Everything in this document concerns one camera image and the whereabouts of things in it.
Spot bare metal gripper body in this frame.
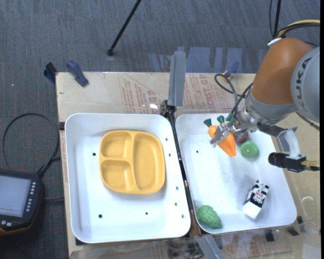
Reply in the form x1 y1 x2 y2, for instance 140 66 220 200
226 109 260 135

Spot large orange carrot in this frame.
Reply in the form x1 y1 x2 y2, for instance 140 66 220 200
217 114 238 158

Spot small orange carrot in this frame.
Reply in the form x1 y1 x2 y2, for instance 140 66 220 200
204 118 219 139

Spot green round toy fruit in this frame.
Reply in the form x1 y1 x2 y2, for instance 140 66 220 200
239 140 259 158

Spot white plastic tray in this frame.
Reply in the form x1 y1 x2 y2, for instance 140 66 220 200
64 113 192 244
174 113 298 235

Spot black and white milk carton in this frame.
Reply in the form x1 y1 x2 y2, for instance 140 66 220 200
242 179 270 220

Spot yellow divided plate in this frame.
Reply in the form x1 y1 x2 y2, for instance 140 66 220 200
98 129 167 195

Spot green grapes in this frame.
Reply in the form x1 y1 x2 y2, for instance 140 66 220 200
195 205 223 229

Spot black stand pole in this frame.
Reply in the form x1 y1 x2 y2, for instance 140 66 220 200
272 0 285 39

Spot brown cardboard board red print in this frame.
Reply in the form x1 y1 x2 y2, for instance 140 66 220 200
55 71 321 259

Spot black tripod leg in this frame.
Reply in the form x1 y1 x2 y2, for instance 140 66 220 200
106 0 149 56

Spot black cylinder on white bracket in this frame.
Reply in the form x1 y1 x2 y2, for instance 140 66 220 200
268 125 308 173

